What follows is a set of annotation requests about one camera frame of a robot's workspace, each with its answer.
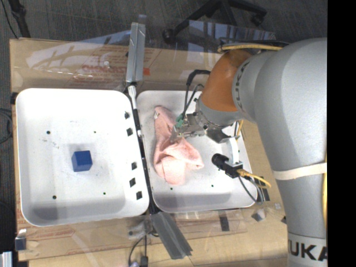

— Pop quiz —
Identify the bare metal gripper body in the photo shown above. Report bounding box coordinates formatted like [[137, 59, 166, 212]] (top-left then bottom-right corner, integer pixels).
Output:
[[180, 112, 224, 135]]

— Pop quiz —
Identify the pink cloth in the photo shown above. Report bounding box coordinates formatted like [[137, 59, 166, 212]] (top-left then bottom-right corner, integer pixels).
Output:
[[152, 105, 205, 186]]

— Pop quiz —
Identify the white plastic tray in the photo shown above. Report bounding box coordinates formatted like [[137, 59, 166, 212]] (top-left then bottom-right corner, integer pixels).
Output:
[[135, 90, 258, 214], [14, 87, 151, 228]]

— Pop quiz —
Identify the blue cube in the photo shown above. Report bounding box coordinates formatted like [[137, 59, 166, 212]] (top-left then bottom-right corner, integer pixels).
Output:
[[71, 150, 93, 173]]

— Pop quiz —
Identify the brown cardboard board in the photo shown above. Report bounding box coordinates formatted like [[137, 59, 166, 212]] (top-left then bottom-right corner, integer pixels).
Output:
[[9, 37, 289, 263]]

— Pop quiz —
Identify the black office chair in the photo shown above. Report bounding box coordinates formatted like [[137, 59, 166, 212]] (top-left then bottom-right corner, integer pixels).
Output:
[[161, 0, 318, 45]]

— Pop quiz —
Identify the black tripod stand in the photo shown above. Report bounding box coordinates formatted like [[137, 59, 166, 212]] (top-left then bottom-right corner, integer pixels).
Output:
[[1, 0, 32, 38]]

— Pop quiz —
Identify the black cylinder on white bracket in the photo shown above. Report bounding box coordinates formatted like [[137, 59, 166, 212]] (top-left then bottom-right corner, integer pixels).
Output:
[[211, 135, 244, 179]]

